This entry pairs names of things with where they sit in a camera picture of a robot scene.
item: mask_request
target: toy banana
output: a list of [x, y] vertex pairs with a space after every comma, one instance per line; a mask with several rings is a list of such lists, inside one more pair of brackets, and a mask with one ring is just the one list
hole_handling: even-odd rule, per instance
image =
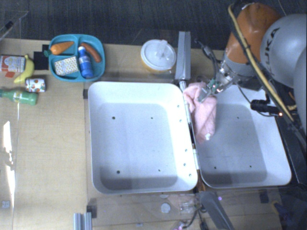
[[29, 58], [28, 55], [25, 58], [25, 68], [22, 74], [15, 78], [14, 83], [24, 83], [26, 78], [30, 78], [34, 73], [34, 62]]

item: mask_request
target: pink towel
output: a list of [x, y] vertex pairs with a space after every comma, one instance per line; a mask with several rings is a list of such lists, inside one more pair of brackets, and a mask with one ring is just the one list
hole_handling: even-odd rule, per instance
[[198, 102], [204, 82], [191, 83], [183, 91], [185, 100], [189, 103], [195, 138], [199, 143], [209, 140], [215, 132], [216, 97], [208, 96], [203, 103]]

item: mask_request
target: brown sausage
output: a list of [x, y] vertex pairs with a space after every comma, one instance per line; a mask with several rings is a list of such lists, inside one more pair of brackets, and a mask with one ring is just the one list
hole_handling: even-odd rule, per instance
[[99, 63], [101, 61], [101, 57], [98, 52], [89, 44], [81, 43], [80, 46], [85, 47], [85, 50], [94, 58], [94, 61]]

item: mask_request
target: blue tray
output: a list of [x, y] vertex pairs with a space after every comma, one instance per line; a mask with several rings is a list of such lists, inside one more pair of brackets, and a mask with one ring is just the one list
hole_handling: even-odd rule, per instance
[[[91, 36], [91, 35], [84, 35], [84, 34], [64, 34], [64, 35], [59, 35], [54, 37], [50, 44], [49, 44], [49, 49], [53, 44], [61, 43], [61, 42], [67, 42], [67, 41], [73, 41], [74, 44], [69, 47], [67, 50], [65, 50], [62, 54], [60, 55], [49, 55], [49, 68], [51, 73], [57, 78], [62, 81], [69, 81], [69, 82], [90, 82], [90, 81], [96, 81], [98, 80], [105, 72], [106, 68], [106, 59], [105, 59], [105, 52], [104, 48], [102, 46], [102, 43], [99, 41], [98, 38]], [[89, 55], [91, 58], [91, 63], [92, 63], [92, 68], [93, 68], [93, 73], [94, 77], [90, 79], [86, 79], [81, 75], [81, 72], [74, 72], [65, 76], [59, 76], [55, 73], [55, 67], [54, 67], [54, 62], [58, 60], [62, 60], [65, 58], [69, 58], [72, 56], [76, 56], [78, 59], [78, 47], [81, 43], [87, 43], [91, 45], [100, 55], [101, 61], [99, 63], [96, 63], [93, 59], [93, 57]]]

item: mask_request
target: green bottle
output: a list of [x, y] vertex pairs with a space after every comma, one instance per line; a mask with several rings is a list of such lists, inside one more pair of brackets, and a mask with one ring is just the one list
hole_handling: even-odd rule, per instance
[[0, 97], [6, 97], [13, 102], [29, 104], [29, 105], [35, 105], [37, 101], [37, 93], [29, 93], [27, 91], [19, 91], [19, 90], [11, 90], [11, 91], [0, 90]]

